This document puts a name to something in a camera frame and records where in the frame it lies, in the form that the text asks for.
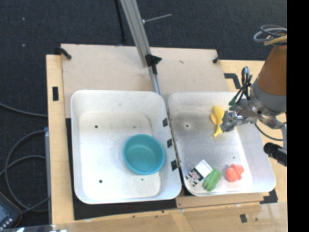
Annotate teal bowl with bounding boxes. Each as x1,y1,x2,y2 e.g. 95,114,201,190
122,133,166,175

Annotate orange lumpy toy food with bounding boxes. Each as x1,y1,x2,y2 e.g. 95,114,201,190
225,163,245,183

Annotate white carton with black print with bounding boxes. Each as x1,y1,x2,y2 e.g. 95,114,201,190
185,159,213,187

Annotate white plastic tray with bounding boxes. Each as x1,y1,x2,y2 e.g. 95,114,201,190
167,91,277,197
70,89,182,205

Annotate green bean pods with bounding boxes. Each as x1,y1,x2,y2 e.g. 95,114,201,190
203,168,223,192

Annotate pale cardboard board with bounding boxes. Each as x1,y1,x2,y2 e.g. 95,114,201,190
60,43,271,209

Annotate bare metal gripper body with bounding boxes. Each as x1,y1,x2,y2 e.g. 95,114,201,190
231,99,285,130

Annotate black cylinder on white bracket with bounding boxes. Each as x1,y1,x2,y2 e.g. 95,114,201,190
263,121,287,167

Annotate yellow banana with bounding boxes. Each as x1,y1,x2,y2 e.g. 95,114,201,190
210,105,225,138

